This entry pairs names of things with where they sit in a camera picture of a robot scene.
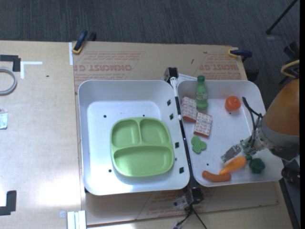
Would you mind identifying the small white packet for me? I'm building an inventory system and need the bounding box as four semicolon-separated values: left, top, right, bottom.
0;112;9;130

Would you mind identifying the dark green broccoli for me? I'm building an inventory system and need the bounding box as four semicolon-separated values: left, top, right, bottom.
249;158;266;175

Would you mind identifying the orange sausage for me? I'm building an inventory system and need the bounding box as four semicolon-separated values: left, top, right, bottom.
202;170;232;183

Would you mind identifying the brown cardboard board red print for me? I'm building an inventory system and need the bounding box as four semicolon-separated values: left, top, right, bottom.
72;41;280;226

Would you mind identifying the black block with thin wires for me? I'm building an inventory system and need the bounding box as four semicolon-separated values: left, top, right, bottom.
163;67;179;82
173;187;205;210

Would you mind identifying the green plastic bottle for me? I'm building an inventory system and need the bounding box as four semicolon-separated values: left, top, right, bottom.
195;75;209;111

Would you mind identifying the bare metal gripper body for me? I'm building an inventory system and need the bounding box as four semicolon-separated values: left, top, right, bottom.
239;132;265;156

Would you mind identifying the orange carrot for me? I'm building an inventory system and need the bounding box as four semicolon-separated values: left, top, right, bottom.
219;154;253;176

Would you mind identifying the white plastic tray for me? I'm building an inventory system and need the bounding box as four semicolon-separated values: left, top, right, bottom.
77;80;191;197
177;79;285;187

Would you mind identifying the black cylinder on white bracket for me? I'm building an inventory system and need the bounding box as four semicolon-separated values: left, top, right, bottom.
281;157;300;185

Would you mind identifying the green divided plate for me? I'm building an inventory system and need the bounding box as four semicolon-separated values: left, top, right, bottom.
110;117;175;178

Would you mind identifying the orange and white carton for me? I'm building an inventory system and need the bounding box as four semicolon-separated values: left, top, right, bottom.
181;96;198;123
193;112;213;138

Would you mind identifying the green flat leaf toy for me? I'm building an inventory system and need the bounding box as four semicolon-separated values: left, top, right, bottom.
190;135;207;155

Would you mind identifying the orange round toy fruit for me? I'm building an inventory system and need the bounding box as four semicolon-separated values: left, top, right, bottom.
224;95;242;112

